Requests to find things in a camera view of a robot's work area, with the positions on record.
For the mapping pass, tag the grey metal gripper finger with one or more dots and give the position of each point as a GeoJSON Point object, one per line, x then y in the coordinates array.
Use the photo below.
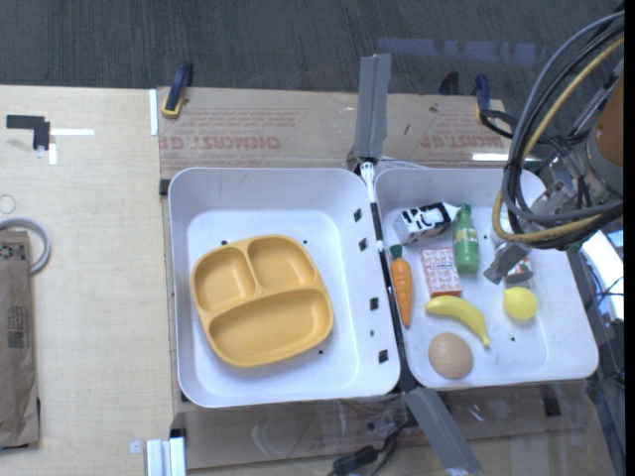
{"type": "Point", "coordinates": [502, 264]}

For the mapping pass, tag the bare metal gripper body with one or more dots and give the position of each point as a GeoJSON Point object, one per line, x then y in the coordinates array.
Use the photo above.
{"type": "Point", "coordinates": [551, 200]}

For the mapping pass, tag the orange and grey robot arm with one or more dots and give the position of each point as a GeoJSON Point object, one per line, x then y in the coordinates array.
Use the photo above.
{"type": "Point", "coordinates": [613, 117]}

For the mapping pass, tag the small red and white can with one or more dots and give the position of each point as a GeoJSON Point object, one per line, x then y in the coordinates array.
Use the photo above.
{"type": "Point", "coordinates": [522, 271]}

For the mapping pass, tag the green bottle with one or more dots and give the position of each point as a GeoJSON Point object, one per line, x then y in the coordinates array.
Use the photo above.
{"type": "Point", "coordinates": [466, 246]}

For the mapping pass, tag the yellow lemon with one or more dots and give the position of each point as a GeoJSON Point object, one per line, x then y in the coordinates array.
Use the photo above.
{"type": "Point", "coordinates": [520, 303]}

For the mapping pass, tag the orange juice carton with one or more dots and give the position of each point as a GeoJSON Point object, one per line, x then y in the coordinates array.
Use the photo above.
{"type": "Point", "coordinates": [440, 273]}

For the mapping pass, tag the yellow banana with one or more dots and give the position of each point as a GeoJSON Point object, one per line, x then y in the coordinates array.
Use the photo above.
{"type": "Point", "coordinates": [459, 311]}

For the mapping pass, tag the black and white milk carton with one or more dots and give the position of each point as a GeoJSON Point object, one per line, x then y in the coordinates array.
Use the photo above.
{"type": "Point", "coordinates": [424, 222]}

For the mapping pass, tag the white plastic tray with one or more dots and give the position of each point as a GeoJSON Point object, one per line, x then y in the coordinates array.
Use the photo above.
{"type": "Point", "coordinates": [278, 186]}
{"type": "Point", "coordinates": [546, 355]}

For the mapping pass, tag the orange carrot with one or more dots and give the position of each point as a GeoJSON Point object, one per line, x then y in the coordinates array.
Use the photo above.
{"type": "Point", "coordinates": [403, 285]}

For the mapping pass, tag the tan round bread roll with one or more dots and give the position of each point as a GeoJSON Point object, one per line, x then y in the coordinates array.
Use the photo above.
{"type": "Point", "coordinates": [450, 356]}

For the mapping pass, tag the yellow divided plate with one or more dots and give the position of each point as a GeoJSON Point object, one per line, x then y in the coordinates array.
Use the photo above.
{"type": "Point", "coordinates": [263, 315]}

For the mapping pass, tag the brown cardboard board red print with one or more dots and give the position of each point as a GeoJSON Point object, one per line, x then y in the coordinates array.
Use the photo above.
{"type": "Point", "coordinates": [258, 132]}

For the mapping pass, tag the brown paper bag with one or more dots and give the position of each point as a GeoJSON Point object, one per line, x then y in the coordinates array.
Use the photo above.
{"type": "Point", "coordinates": [17, 345]}

